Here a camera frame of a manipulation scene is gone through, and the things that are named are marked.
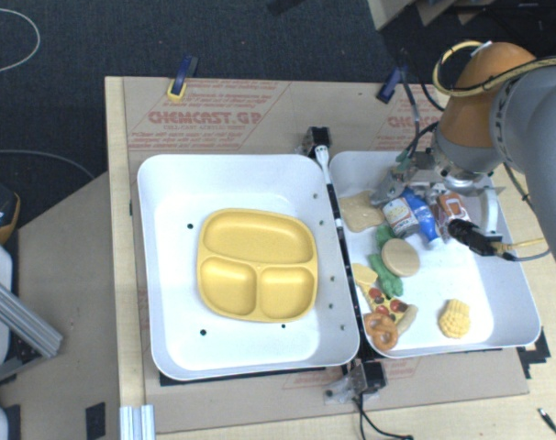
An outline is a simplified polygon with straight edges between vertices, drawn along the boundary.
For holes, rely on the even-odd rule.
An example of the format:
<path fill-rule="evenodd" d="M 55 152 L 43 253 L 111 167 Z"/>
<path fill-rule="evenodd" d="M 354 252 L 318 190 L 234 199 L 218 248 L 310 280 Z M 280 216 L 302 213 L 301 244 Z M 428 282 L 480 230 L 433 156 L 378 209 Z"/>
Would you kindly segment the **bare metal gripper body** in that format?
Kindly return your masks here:
<path fill-rule="evenodd" d="M 464 170 L 451 162 L 444 154 L 417 151 L 410 155 L 403 150 L 389 170 L 401 173 L 406 187 L 449 190 L 465 195 L 472 194 L 484 174 Z"/>

